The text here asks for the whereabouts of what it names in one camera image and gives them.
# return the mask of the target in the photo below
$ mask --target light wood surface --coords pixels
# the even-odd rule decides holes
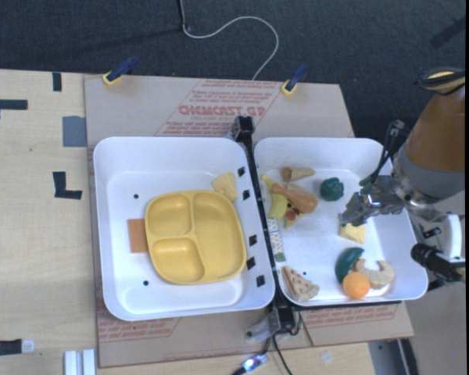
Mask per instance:
[[[0,118],[0,340],[34,341],[34,351],[0,356],[0,374],[61,374],[63,353],[97,349],[86,148],[64,148],[62,118],[84,117],[83,75],[0,70],[0,99],[28,110]],[[52,173],[66,172],[81,200],[54,198]],[[325,362],[321,356],[331,357]],[[366,343],[283,351],[294,374],[374,374]],[[229,374],[246,356],[98,369],[100,374]],[[257,370],[285,373],[275,352]]]

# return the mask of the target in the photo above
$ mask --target white tray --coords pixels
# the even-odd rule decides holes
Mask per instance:
[[[148,320],[259,309],[271,302],[274,278],[249,166],[240,145],[218,137],[110,137],[97,144],[94,168],[102,291],[114,316]],[[241,168],[245,172],[239,176]],[[212,180],[230,171],[236,177],[234,207],[250,265],[230,280],[211,284],[164,281],[148,253],[131,252],[127,220],[144,218],[149,201],[158,195],[213,190]],[[249,198],[243,198],[244,191]],[[255,244],[249,241],[251,236],[256,237]]]
[[[410,219],[405,210],[399,215],[375,216],[367,221],[364,245],[338,236],[338,214],[358,182],[377,167],[382,146],[376,141],[360,138],[286,138],[270,137],[255,147],[255,160],[260,176],[282,182],[280,170],[284,166],[310,167],[316,173],[295,183],[313,191],[320,202],[316,210],[304,215],[292,227],[279,226],[286,262],[277,262],[282,290],[296,305],[305,307],[322,305],[348,305],[358,303],[392,302],[421,297],[428,286],[425,269],[410,257],[411,247],[417,242]],[[381,174],[389,174],[387,162]],[[337,202],[320,198],[321,181],[338,177],[345,193]],[[271,197],[263,180],[260,180],[264,208],[269,212]],[[385,259],[392,264],[395,280],[380,290],[371,289],[361,300],[344,295],[335,278],[335,261],[348,247],[361,247],[365,252],[367,267],[378,269],[376,261]],[[320,292],[308,302],[297,302],[289,294],[281,275],[283,265],[289,265],[308,280],[320,286]]]

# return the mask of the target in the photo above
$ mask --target orange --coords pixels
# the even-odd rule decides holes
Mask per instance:
[[[370,281],[361,272],[353,271],[344,277],[342,289],[350,298],[360,299],[370,290]]]

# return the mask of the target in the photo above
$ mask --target yellow cheese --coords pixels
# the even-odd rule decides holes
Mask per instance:
[[[345,227],[341,225],[339,236],[351,241],[357,241],[358,243],[364,243],[366,231],[367,228],[364,225],[354,227],[352,224],[347,223]]]
[[[232,202],[238,197],[235,175],[226,172],[212,181],[213,190],[229,198]]]

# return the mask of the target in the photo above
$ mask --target yellow plate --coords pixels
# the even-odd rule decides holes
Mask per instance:
[[[156,272],[174,284],[229,279],[246,262],[233,203],[216,191],[167,193],[146,208],[146,238]]]

